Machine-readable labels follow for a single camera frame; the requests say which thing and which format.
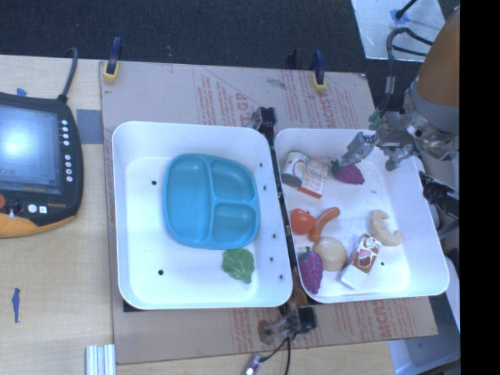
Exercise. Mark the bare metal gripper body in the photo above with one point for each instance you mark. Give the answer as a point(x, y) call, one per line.
point(398, 131)

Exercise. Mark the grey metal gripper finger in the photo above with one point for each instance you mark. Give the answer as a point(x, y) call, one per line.
point(357, 147)
point(398, 155)

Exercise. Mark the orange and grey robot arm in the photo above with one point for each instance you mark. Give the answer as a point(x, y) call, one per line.
point(441, 61)

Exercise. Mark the purple grapes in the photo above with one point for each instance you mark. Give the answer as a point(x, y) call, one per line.
point(311, 270)
point(349, 175)

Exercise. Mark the orange and white packet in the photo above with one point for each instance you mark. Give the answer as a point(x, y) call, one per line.
point(314, 178)

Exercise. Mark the white and orange can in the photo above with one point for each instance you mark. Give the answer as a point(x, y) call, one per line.
point(293, 166)

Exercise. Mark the beige croissant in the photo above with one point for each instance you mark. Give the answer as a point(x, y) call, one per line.
point(383, 229)

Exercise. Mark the orange sausage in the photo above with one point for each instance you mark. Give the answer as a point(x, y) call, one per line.
point(323, 221)

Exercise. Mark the thin black and white rod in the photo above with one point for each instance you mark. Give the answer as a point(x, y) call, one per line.
point(279, 186)

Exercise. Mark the red tomato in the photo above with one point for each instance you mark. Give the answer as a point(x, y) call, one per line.
point(301, 222)

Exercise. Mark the white plastic tray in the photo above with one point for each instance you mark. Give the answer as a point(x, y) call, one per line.
point(406, 264)
point(148, 217)

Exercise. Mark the beige round bread roll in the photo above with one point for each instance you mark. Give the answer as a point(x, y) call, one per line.
point(331, 253)

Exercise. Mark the white and brown carton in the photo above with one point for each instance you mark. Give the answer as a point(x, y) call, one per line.
point(361, 264)

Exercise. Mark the green lettuce leaf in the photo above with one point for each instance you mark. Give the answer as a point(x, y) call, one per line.
point(238, 265)

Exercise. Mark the brown cardboard board red print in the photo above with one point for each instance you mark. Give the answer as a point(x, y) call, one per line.
point(187, 92)

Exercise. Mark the blue divided plate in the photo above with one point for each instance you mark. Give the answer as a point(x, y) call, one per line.
point(187, 201)

